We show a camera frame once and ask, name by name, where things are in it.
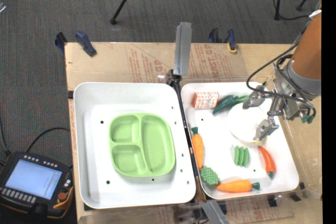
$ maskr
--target white tray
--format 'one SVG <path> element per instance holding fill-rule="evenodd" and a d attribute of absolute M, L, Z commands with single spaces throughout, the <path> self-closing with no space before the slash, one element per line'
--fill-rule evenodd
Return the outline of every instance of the white tray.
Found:
<path fill-rule="evenodd" d="M 81 198 L 96 209 L 180 204 L 196 192 L 181 111 L 174 89 L 163 83 L 86 82 L 74 91 Z M 153 113 L 169 124 L 176 162 L 161 176 L 129 177 L 111 162 L 109 124 L 127 113 Z"/>
<path fill-rule="evenodd" d="M 255 88 L 260 83 L 251 82 L 250 85 Z M 195 92 L 218 92 L 219 100 L 221 100 L 230 94 L 239 97 L 250 95 L 252 91 L 247 88 L 245 82 L 189 83 L 182 88 L 182 101 L 190 134 L 193 134 L 191 128 L 197 126 L 198 133 L 203 138 L 203 165 L 211 167 L 218 174 L 220 183 L 245 178 L 252 183 L 260 182 L 260 190 L 253 189 L 246 193 L 226 193 L 201 182 L 203 190 L 208 196 L 213 199 L 237 198 L 291 191 L 298 186 L 299 175 L 277 116 L 275 123 L 279 125 L 279 128 L 270 136 L 258 143 L 241 142 L 231 134 L 228 128 L 229 109 L 215 115 L 212 115 L 213 109 L 196 110 L 192 106 Z M 260 106 L 260 109 L 265 112 L 265 119 L 270 104 L 271 100 L 266 99 Z M 233 156 L 236 145 L 249 149 L 250 161 L 247 167 L 234 164 Z M 276 163 L 277 171 L 273 178 L 270 178 L 265 172 L 263 157 L 259 153 L 258 145 L 263 145 Z"/>

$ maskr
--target red chili pepper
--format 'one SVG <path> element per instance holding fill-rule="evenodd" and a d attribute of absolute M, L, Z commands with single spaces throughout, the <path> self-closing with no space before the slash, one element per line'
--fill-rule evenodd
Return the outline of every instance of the red chili pepper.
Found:
<path fill-rule="evenodd" d="M 264 161 L 265 161 L 265 171 L 267 172 L 270 178 L 273 177 L 273 173 L 277 170 L 275 162 L 269 152 L 262 146 L 258 146 Z"/>

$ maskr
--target screen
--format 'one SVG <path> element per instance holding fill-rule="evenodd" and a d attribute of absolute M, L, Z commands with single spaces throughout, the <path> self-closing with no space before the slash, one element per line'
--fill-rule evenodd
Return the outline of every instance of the screen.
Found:
<path fill-rule="evenodd" d="M 50 200 L 61 175 L 61 171 L 20 159 L 5 186 Z"/>

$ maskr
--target table surface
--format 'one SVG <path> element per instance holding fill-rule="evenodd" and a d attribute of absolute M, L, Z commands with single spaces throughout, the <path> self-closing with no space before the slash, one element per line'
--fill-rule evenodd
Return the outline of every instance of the table surface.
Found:
<path fill-rule="evenodd" d="M 92 45 L 97 54 L 89 57 L 83 51 L 81 44 L 76 42 L 65 44 L 69 92 L 73 92 L 77 85 L 86 81 L 162 82 L 164 75 L 174 67 L 175 43 L 92 42 Z M 231 54 L 227 51 L 227 44 L 191 44 L 189 74 L 183 79 L 185 78 L 188 82 L 246 81 L 246 78 L 255 70 L 289 47 L 290 44 L 238 44 L 237 53 Z M 256 74 L 253 80 L 262 83 L 272 74 L 273 70 L 273 66 L 269 65 Z M 254 210 L 254 213 L 253 210 L 249 211 L 247 208 L 248 217 L 234 212 L 230 215 L 228 212 L 227 218 L 232 223 L 255 221 L 266 223 L 270 219 L 272 223 L 322 223 L 322 201 L 320 199 L 322 194 L 321 97 L 315 98 L 312 103 L 317 109 L 317 116 L 312 124 L 302 124 L 299 119 L 291 122 L 284 121 L 284 125 L 287 125 L 285 126 L 287 127 L 286 138 L 289 141 L 300 181 L 304 182 L 309 197 L 305 198 L 305 191 L 299 191 L 296 194 L 300 201 L 295 202 L 284 198 L 275 216 L 271 216 L 273 213 L 263 208 L 259 211 Z M 83 207 L 78 182 L 73 107 L 74 101 L 70 98 L 69 112 L 77 218 L 78 220 L 85 217 L 91 218 L 94 223 L 93 217 L 104 215 L 106 211 L 85 211 Z"/>

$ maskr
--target green pea pod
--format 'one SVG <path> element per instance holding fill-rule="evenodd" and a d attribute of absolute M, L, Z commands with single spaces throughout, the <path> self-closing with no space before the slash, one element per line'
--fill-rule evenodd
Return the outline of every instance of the green pea pod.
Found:
<path fill-rule="evenodd" d="M 239 162 L 238 165 L 242 166 L 244 161 L 244 147 L 240 147 L 239 149 Z"/>
<path fill-rule="evenodd" d="M 234 163 L 235 165 L 238 165 L 239 162 L 239 146 L 235 147 L 235 158 L 234 158 Z"/>
<path fill-rule="evenodd" d="M 248 160 L 249 160 L 249 157 L 250 157 L 250 153 L 248 151 L 248 148 L 246 147 L 244 149 L 244 160 L 243 160 L 243 166 L 246 167 L 247 163 L 248 163 Z"/>

